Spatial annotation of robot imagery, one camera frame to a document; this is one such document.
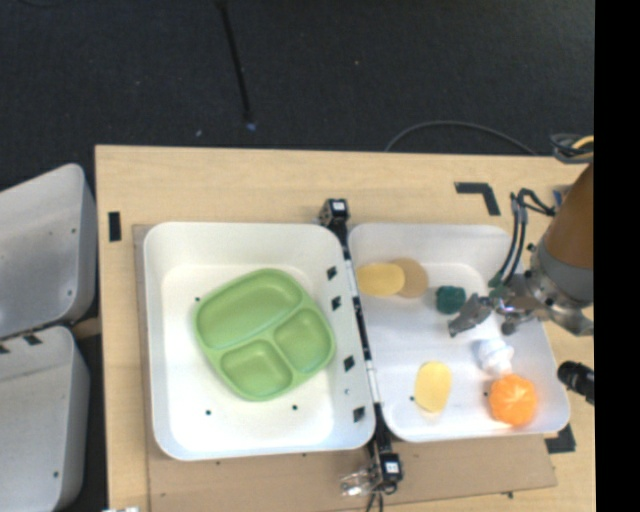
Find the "orange toy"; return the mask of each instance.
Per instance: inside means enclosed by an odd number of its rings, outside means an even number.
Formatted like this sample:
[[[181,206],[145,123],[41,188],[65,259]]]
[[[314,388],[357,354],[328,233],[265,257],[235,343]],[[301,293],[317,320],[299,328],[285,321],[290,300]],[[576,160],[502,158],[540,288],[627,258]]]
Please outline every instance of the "orange toy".
[[[538,405],[533,382],[511,373],[491,385],[489,405],[493,417],[510,425],[523,425],[533,418]]]

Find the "tabletop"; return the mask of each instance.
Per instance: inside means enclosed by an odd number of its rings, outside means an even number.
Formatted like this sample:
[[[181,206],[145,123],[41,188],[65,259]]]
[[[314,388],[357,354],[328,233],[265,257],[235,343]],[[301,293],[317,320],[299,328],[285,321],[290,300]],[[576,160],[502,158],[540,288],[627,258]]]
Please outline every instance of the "tabletop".
[[[340,497],[336,486],[341,465],[358,463],[360,453],[185,464],[158,449],[145,419],[136,227],[307,223],[327,198],[344,198],[353,225],[491,224],[510,231],[511,192],[527,187],[550,203],[553,191],[566,189],[582,170],[547,157],[267,149],[98,146],[95,158],[108,500],[112,508],[152,512],[360,510],[366,500]],[[542,215],[530,215],[528,242],[536,243],[547,225]],[[558,362],[593,368],[592,337],[544,327]],[[540,436],[399,443],[413,476],[385,506],[397,512],[595,510],[594,407],[575,393],[569,400],[572,452],[549,455]]]

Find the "black floor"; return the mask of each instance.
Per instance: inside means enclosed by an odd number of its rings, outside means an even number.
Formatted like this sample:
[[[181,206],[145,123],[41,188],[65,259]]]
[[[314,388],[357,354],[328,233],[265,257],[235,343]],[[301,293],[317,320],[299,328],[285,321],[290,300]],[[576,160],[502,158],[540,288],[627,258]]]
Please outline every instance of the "black floor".
[[[0,0],[0,190],[93,187],[96,144],[548,155],[594,63],[595,0]],[[92,407],[70,511],[104,505]]]

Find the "brown cylinder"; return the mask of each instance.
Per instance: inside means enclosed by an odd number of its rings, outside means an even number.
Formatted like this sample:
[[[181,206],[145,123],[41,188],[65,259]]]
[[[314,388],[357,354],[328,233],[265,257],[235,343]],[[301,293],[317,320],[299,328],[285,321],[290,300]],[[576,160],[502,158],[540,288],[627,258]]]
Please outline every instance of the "brown cylinder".
[[[593,269],[593,163],[567,193],[545,234],[544,243],[557,260]]]

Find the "green plate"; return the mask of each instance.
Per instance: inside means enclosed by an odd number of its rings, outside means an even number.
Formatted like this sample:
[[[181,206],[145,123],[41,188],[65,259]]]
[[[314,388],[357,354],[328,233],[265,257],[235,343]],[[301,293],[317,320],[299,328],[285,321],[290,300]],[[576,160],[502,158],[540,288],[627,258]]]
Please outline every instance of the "green plate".
[[[290,391],[335,353],[324,315],[281,270],[258,270],[218,288],[200,300],[193,321],[211,365],[247,400],[270,400]]]

